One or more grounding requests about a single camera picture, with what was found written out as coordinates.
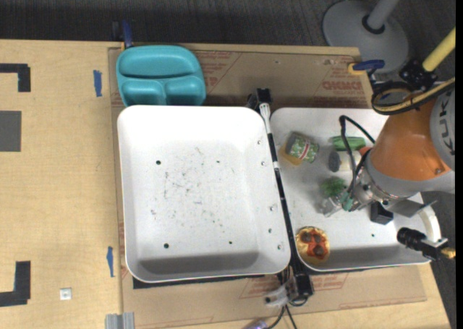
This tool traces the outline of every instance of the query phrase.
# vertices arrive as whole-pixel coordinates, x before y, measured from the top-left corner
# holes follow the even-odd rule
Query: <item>small can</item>
[[[308,137],[293,132],[288,137],[281,153],[286,159],[295,165],[302,162],[312,163],[318,153],[319,145]]]
[[[352,152],[352,155],[354,156],[354,161],[357,165],[362,159],[362,153],[356,150]],[[328,168],[331,172],[352,171],[349,154],[347,154],[347,152],[336,152],[335,150],[331,151],[328,157]]]

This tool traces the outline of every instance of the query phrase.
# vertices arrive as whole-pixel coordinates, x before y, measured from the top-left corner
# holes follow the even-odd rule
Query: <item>black bracket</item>
[[[255,93],[251,94],[247,98],[247,108],[251,108],[254,111],[260,113],[260,105],[262,103],[268,103],[271,105],[273,99],[271,97],[271,91],[266,89],[257,89]],[[272,161],[277,162],[278,158],[276,155],[276,146],[273,140],[273,135],[270,133],[268,136],[268,144],[270,145],[270,152],[272,155]],[[312,281],[310,280],[307,268],[301,263],[299,254],[297,252],[296,241],[291,225],[291,219],[289,217],[288,205],[286,203],[286,196],[284,194],[283,181],[281,180],[280,168],[275,168],[276,183],[278,185],[278,191],[280,194],[281,209],[283,210],[284,221],[286,224],[286,232],[288,233],[289,247],[291,249],[291,260],[289,262],[293,270],[293,276],[296,285],[296,298],[295,300],[307,299],[314,293]]]
[[[400,77],[408,82],[414,89],[427,91],[437,81],[437,74],[426,71],[422,64],[413,59],[405,64],[399,73]]]
[[[385,209],[379,202],[374,202],[371,205],[370,220],[372,222],[387,225],[394,219],[394,214]]]
[[[30,261],[16,262],[13,291],[0,293],[0,307],[27,304],[30,299]]]
[[[407,248],[422,252],[423,257],[432,261],[441,260],[446,254],[445,249],[449,249],[447,238],[439,239],[437,242],[430,241],[421,231],[410,228],[401,228],[397,232],[397,241]]]
[[[0,73],[17,73],[18,93],[30,93],[30,67],[27,64],[0,63]]]

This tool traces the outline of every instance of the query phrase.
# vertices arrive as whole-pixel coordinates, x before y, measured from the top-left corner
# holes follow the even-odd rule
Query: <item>gray stand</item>
[[[323,18],[323,33],[330,46],[354,46],[364,60],[382,59],[379,72],[396,71],[408,56],[408,40],[389,15],[399,0],[380,0],[372,9],[361,1],[333,5]]]

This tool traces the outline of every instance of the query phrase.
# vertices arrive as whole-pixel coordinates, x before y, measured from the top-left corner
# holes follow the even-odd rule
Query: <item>black tape mark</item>
[[[21,111],[0,111],[0,152],[21,151]]]
[[[0,73],[17,73],[18,93],[30,93],[30,67],[27,64],[0,63]]]
[[[27,304],[30,299],[30,261],[16,262],[13,291],[0,293],[0,307]]]

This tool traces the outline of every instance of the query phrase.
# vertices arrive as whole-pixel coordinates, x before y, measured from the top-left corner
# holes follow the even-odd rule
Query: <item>wooden table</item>
[[[0,63],[31,68],[30,92],[0,73],[0,111],[21,111],[22,135],[19,152],[0,152],[0,292],[13,291],[16,262],[30,261],[31,272],[30,299],[0,307],[1,328],[103,328],[123,312],[108,57],[119,47],[0,40]],[[429,265],[420,276],[424,302],[294,319],[299,328],[449,328]],[[60,299],[65,288],[72,299]]]

